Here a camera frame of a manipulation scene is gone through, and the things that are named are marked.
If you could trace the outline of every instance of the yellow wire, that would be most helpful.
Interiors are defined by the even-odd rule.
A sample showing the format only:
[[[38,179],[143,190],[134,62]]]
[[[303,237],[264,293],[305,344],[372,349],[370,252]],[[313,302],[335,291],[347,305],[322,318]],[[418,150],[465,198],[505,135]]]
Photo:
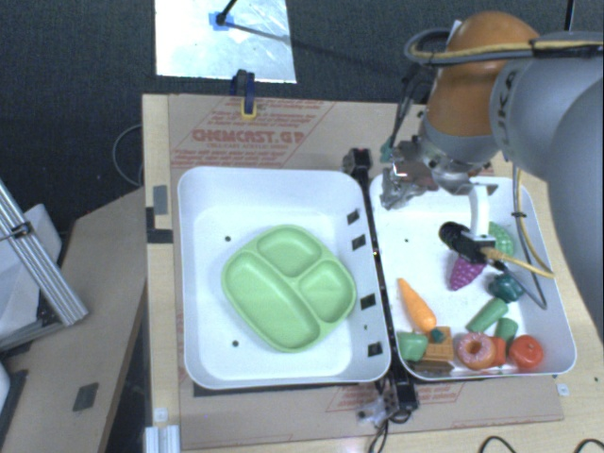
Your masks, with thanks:
[[[452,59],[457,57],[478,56],[491,52],[508,52],[517,50],[560,50],[584,47],[586,45],[602,46],[602,41],[537,41],[537,42],[516,42],[516,43],[496,43],[492,45],[482,45],[457,51],[445,52],[427,52],[417,50],[417,43],[411,46],[410,52],[421,59]]]
[[[549,269],[549,267],[541,259],[541,257],[537,253],[537,250],[535,250],[535,247],[532,244],[532,241],[530,240],[529,233],[527,232],[527,226],[525,224],[524,214],[522,213],[522,193],[521,193],[521,186],[520,186],[521,181],[522,181],[522,170],[520,168],[518,168],[518,170],[516,172],[516,189],[514,190],[514,192],[516,193],[516,203],[517,203],[517,207],[518,207],[516,212],[518,213],[518,216],[519,216],[518,220],[519,220],[519,224],[520,224],[520,230],[525,239],[525,242],[527,243],[527,247],[528,247],[528,250],[530,250],[531,255],[537,260],[537,262],[539,263],[541,268],[543,268],[546,272],[548,272],[549,274],[551,274],[553,276],[554,273]]]
[[[522,268],[525,268],[525,269],[531,271],[533,274],[537,274],[537,275],[540,275],[545,278],[554,278],[553,273],[548,272],[546,270],[541,270],[540,268],[534,267],[533,265],[526,263],[525,261],[522,261],[520,259],[517,259],[516,257],[511,257],[510,255],[500,252],[499,250],[497,250],[495,248],[491,248],[490,246],[485,246],[483,248],[480,248],[480,252],[487,259],[508,261],[510,263],[514,263],[515,265],[518,265],[519,267],[522,267]]]

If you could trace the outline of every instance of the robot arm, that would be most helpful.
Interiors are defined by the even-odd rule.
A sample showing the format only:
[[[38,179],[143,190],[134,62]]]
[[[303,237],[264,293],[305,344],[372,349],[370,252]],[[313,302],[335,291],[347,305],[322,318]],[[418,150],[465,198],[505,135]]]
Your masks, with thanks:
[[[602,338],[602,34],[537,38],[501,12],[464,21],[442,54],[417,50],[425,34],[406,55],[439,72],[418,135],[392,150],[382,205],[437,187],[470,194],[470,176],[501,150],[547,183],[562,252]]]

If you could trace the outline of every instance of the toy donut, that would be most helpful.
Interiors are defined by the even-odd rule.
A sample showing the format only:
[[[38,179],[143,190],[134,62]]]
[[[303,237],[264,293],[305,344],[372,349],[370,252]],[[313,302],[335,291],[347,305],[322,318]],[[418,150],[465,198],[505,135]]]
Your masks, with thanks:
[[[483,332],[465,334],[457,346],[457,356],[475,371],[490,367],[495,359],[495,343]]]

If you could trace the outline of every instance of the green plate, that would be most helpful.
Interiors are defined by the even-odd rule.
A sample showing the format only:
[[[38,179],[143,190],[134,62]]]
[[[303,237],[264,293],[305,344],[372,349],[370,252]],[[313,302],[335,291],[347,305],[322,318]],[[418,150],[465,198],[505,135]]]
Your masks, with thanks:
[[[300,226],[275,226],[225,264],[226,297],[261,338],[282,352],[323,340],[352,311],[355,282],[340,261]]]

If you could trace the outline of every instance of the red tomato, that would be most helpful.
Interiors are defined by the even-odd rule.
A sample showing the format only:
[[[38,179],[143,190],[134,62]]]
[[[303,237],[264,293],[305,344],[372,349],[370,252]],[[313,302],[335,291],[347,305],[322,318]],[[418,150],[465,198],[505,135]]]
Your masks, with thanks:
[[[508,355],[519,368],[534,369],[544,359],[544,349],[534,337],[524,335],[514,339]]]

